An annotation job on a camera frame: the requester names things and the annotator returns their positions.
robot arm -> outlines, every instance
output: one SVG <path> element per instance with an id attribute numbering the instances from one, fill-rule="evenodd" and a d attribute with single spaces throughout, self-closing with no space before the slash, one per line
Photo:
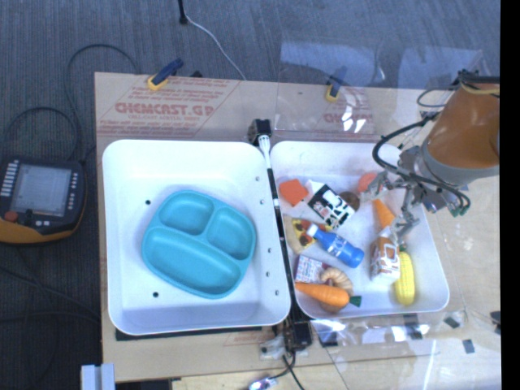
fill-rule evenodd
<path id="1" fill-rule="evenodd" d="M 448 208 L 465 214 L 470 199 L 461 192 L 467 184 L 500 170 L 500 79 L 467 71 L 458 76 L 453 94 L 438 112 L 422 113 L 422 120 L 382 137 L 372 152 L 384 169 L 369 184 L 364 197 L 375 198 L 390 189 L 405 189 L 402 214 L 392 231 L 402 237 L 418 223 L 411 209 L 423 204 L 432 213 Z M 403 150 L 397 165 L 383 161 L 379 149 L 392 138 L 435 122 L 421 145 Z M 388 174 L 396 176 L 390 180 Z"/>

button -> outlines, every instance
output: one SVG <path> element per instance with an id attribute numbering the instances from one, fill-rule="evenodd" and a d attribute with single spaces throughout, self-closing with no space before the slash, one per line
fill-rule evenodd
<path id="1" fill-rule="evenodd" d="M 15 223 L 16 221 L 18 221 L 18 213 L 15 212 L 15 211 L 7 211 L 7 212 L 3 215 L 3 218 L 4 218 L 8 223 Z"/>

bottle cap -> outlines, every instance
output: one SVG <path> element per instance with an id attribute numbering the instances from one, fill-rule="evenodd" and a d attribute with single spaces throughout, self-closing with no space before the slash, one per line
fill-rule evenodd
<path id="1" fill-rule="evenodd" d="M 309 228 L 307 228 L 307 235 L 314 237 L 314 234 L 318 232 L 318 226 L 316 224 L 311 224 Z"/>

white tray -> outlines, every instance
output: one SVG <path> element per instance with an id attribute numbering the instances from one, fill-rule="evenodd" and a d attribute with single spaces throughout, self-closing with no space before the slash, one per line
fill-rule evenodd
<path id="1" fill-rule="evenodd" d="M 150 335 L 256 327 L 287 316 L 284 261 L 266 164 L 257 148 L 240 142 L 123 140 L 106 148 L 102 170 L 108 310 L 120 331 Z M 221 299 L 176 288 L 152 273 L 141 257 L 141 240 L 155 211 L 181 189 L 226 202 L 256 228 L 256 249 L 245 276 Z"/>
<path id="2" fill-rule="evenodd" d="M 271 151 L 271 164 L 277 184 L 287 179 L 307 179 L 329 185 L 336 193 L 356 193 L 359 177 L 368 171 L 381 171 L 371 154 L 373 144 L 282 141 Z M 397 163 L 400 151 L 391 145 L 380 150 L 383 160 Z M 397 212 L 402 205 L 402 189 L 390 191 L 383 201 Z M 291 206 L 282 197 L 280 208 L 286 215 L 320 222 L 319 217 L 304 203 Z M 370 201 L 362 202 L 359 210 L 347 219 L 337 233 L 353 245 L 365 251 L 360 266 L 352 269 L 337 258 L 323 251 L 319 245 L 311 245 L 303 254 L 342 269 L 352 280 L 354 294 L 362 296 L 360 307 L 347 305 L 338 314 L 323 310 L 318 302 L 297 291 L 301 309 L 314 319 L 338 319 L 373 315 L 434 312 L 442 310 L 449 300 L 449 287 L 440 263 L 435 243 L 421 206 L 413 208 L 421 222 L 405 238 L 414 265 L 416 298 L 409 306 L 403 306 L 394 297 L 392 286 L 378 285 L 369 277 L 369 246 L 376 238 L 379 223 L 375 219 Z M 294 273 L 297 255 L 288 247 Z"/>

blue clamp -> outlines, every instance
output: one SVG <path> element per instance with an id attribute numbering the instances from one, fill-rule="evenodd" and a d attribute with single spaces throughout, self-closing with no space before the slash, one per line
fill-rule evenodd
<path id="1" fill-rule="evenodd" d="M 329 102 L 338 101 L 338 97 L 340 96 L 340 88 L 343 85 L 345 75 L 347 75 L 347 67 L 344 65 L 334 72 L 334 75 L 331 75 L 329 80 L 327 81 L 327 92 L 325 93 L 325 98 Z"/>
<path id="2" fill-rule="evenodd" d="M 177 70 L 181 69 L 184 62 L 181 58 L 177 58 L 175 61 L 168 63 L 161 71 L 156 75 L 151 76 L 148 79 L 148 88 L 152 91 L 157 91 L 162 88 L 168 82 L 168 76 L 173 76 L 177 73 Z"/>

